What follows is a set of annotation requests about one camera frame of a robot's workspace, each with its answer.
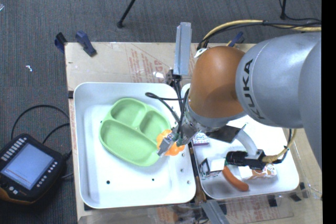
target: orange object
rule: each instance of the orange object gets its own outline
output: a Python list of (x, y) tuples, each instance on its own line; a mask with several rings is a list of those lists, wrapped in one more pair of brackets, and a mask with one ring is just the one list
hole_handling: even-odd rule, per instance
[[(161, 134), (159, 134), (156, 137), (156, 141), (157, 141), (157, 148), (160, 148), (161, 142), (162, 140), (169, 135), (172, 132), (172, 130), (164, 130)], [(179, 152), (181, 152), (182, 150), (184, 150), (185, 145), (182, 146), (177, 146), (176, 142), (174, 142), (174, 144), (172, 145), (172, 147), (165, 153), (165, 156), (176, 156)]]
[(222, 170), (222, 173), (225, 177), (225, 179), (235, 188), (237, 188), (240, 191), (248, 191), (249, 186), (247, 183), (239, 180), (237, 177), (235, 177), (229, 167), (227, 167), (226, 165), (224, 166), (224, 169)]

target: sausage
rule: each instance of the sausage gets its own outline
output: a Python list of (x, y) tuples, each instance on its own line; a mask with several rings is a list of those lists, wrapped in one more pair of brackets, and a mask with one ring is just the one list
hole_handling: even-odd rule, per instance
[(229, 167), (227, 167), (226, 165), (224, 166), (224, 169), (222, 170), (222, 173), (225, 177), (225, 179), (235, 188), (237, 188), (240, 191), (248, 191), (248, 184), (239, 180), (237, 177), (235, 177)]

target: wooden table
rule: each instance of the wooden table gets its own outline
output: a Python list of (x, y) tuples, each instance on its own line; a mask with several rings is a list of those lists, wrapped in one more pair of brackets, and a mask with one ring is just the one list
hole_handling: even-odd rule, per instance
[[(76, 189), (77, 219), (79, 223), (176, 223), (176, 213), (171, 208), (119, 208), (85, 210), (79, 190), (78, 151), (76, 148), (76, 121), (73, 92), (83, 82), (155, 82), (162, 83), (167, 72), (174, 67), (175, 43), (123, 43), (93, 42), (97, 54), (90, 57), (79, 43), (65, 44), (65, 61), (69, 91), (69, 112), (72, 137), (72, 156)], [(224, 44), (208, 44), (208, 47)], [(237, 44), (247, 51), (253, 44)], [(196, 59), (197, 44), (191, 45), (189, 76), (183, 76), (182, 85), (189, 83)], [(236, 201), (227, 206), (230, 223), (323, 223), (322, 171), (310, 148), (303, 129), (299, 129), (291, 148), (300, 181), (306, 189), (284, 198), (277, 208), (266, 208), (258, 202)]]

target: black connector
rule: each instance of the black connector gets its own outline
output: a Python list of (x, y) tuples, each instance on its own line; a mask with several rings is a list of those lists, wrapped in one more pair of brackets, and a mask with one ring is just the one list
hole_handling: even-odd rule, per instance
[(264, 156), (265, 153), (263, 150), (258, 150), (257, 156), (251, 158), (248, 157), (248, 154), (245, 151), (230, 151), (226, 154), (226, 161), (228, 164), (237, 166), (248, 165), (250, 169), (262, 170), (266, 165), (266, 163), (262, 161)]

